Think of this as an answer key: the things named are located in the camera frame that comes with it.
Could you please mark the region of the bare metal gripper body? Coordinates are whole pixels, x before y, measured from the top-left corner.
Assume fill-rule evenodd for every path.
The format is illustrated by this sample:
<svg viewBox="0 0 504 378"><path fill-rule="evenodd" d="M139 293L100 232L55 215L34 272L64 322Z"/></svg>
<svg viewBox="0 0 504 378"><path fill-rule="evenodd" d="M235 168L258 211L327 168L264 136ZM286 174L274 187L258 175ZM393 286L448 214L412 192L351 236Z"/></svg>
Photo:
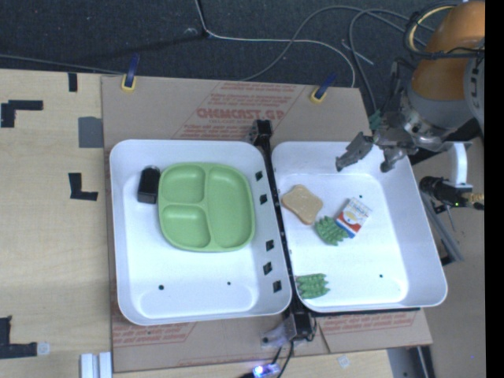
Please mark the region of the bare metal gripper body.
<svg viewBox="0 0 504 378"><path fill-rule="evenodd" d="M454 131L454 121L443 112L403 109L377 111L371 116L373 142L381 149L418 149L438 152Z"/></svg>

